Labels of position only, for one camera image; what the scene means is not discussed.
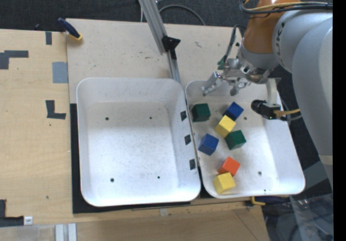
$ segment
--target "blue and yellow clamp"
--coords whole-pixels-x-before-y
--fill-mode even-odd
[[[82,39],[82,34],[79,33],[69,22],[61,17],[58,19],[58,24],[61,28],[66,30],[72,38],[80,41]]]

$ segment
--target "yellow cube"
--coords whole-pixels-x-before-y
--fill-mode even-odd
[[[224,115],[214,130],[222,137],[226,137],[232,131],[235,125],[236,122],[234,122],[227,115]]]
[[[212,181],[216,192],[220,195],[221,193],[228,191],[236,186],[234,179],[230,172],[217,175]]]

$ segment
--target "blue cube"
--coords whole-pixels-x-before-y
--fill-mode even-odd
[[[227,115],[229,118],[231,118],[233,121],[235,121],[240,114],[242,114],[242,112],[244,111],[244,109],[239,106],[237,103],[233,102],[228,108],[227,110],[224,112],[223,115]]]
[[[207,133],[202,138],[201,143],[198,147],[198,150],[206,153],[208,156],[211,156],[211,154],[215,152],[216,150],[217,143],[218,143],[218,138]]]

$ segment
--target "tray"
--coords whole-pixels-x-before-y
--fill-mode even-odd
[[[201,181],[178,82],[87,78],[76,93],[81,192],[89,204],[188,202],[198,196]]]
[[[203,185],[207,192],[215,198],[300,193],[305,187],[305,178],[287,122],[267,120],[251,110],[254,99],[267,99],[265,85],[248,85],[239,94],[230,96],[231,86],[223,82],[218,89],[203,96],[202,87],[205,84],[206,81],[193,81],[187,85],[185,92],[189,109],[195,104],[208,103],[211,112],[209,120],[205,122],[191,120]],[[244,109],[236,119],[233,131],[242,130],[247,142],[240,148],[229,150],[224,138],[214,128],[232,102]],[[211,156],[197,149],[206,133],[219,139],[216,151]],[[228,156],[241,165],[234,176],[236,186],[219,195],[212,181]]]

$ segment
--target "bin with colored blocks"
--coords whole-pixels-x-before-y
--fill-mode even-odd
[[[234,122],[227,115],[224,115],[214,130],[222,137],[226,137],[232,131],[235,125],[236,122]]]
[[[230,172],[217,175],[212,181],[216,192],[220,195],[236,186],[234,179]]]
[[[207,121],[210,117],[210,109],[208,104],[196,104],[191,109],[192,120],[194,122]]]
[[[217,144],[218,144],[218,138],[207,133],[202,138],[201,143],[198,147],[198,150],[206,153],[208,156],[211,156],[212,153],[215,152]]]
[[[233,102],[223,115],[227,115],[229,118],[235,121],[243,111],[244,109],[240,105],[238,105],[236,102]]]
[[[240,167],[240,163],[231,157],[227,157],[221,167],[218,169],[219,174],[231,173],[234,177]]]
[[[225,141],[230,150],[240,148],[246,142],[246,139],[241,130],[230,132],[226,137]]]

